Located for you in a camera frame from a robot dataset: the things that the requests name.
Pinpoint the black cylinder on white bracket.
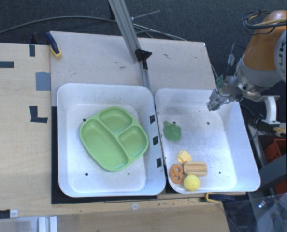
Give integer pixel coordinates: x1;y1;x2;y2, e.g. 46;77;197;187
248;95;287;135

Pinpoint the green divided plate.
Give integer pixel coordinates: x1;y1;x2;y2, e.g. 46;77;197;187
79;106;150;173

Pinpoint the yellow cheese slice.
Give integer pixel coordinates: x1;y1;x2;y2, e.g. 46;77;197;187
177;150;193;164

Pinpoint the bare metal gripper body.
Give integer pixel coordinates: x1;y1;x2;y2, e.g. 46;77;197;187
217;68;267;102

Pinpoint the white plastic tray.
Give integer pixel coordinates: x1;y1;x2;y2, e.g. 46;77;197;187
154;88;261;195
57;83;167;198

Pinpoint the tan bread roll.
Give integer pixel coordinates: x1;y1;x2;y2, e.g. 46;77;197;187
183;161;209;178

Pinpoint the green lettuce leaf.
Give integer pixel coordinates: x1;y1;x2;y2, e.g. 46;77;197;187
163;121;183;142

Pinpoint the yellow lemon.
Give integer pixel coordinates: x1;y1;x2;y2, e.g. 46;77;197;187
183;174;201;192

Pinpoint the orange pretzel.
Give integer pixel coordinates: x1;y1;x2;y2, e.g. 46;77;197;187
169;163;185;185

